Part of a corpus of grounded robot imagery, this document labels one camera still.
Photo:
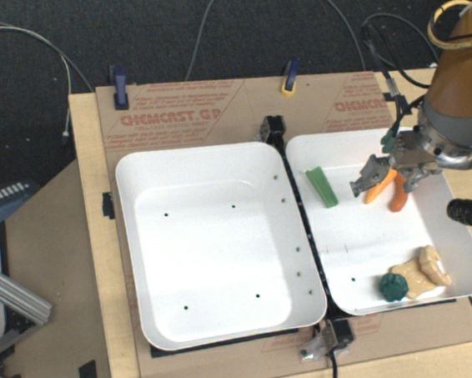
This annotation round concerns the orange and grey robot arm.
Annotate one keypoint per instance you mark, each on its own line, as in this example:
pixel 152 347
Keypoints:
pixel 457 77

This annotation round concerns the white plastic tray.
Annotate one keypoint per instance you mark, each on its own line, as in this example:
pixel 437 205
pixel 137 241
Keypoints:
pixel 372 245
pixel 217 249

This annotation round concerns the green broccoli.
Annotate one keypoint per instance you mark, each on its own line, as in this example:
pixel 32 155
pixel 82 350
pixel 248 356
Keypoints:
pixel 393 287

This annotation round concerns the beige bread piece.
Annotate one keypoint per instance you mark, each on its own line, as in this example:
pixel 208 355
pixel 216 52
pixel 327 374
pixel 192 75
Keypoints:
pixel 415 276

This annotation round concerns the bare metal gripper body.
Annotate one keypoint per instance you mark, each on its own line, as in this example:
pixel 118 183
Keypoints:
pixel 414 152

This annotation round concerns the green wedge-shaped block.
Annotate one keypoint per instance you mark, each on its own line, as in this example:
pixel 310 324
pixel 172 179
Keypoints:
pixel 321 187

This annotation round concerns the beige croissant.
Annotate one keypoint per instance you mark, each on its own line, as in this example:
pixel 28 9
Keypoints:
pixel 433 266

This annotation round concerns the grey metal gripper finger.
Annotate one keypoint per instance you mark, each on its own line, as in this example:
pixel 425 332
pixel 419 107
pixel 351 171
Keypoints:
pixel 413 180
pixel 370 172

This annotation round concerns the thin black rod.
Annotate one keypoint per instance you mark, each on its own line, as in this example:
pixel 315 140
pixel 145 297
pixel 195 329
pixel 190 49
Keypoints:
pixel 307 227

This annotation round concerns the black cylinder on white bracket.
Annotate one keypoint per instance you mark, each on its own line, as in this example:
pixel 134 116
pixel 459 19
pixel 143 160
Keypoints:
pixel 471 213

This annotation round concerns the orange carrot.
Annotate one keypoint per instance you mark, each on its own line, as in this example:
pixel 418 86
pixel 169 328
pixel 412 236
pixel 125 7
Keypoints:
pixel 399 200
pixel 378 191

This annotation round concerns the brown cardboard board red print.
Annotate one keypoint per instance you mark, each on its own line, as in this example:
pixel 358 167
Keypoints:
pixel 195 117

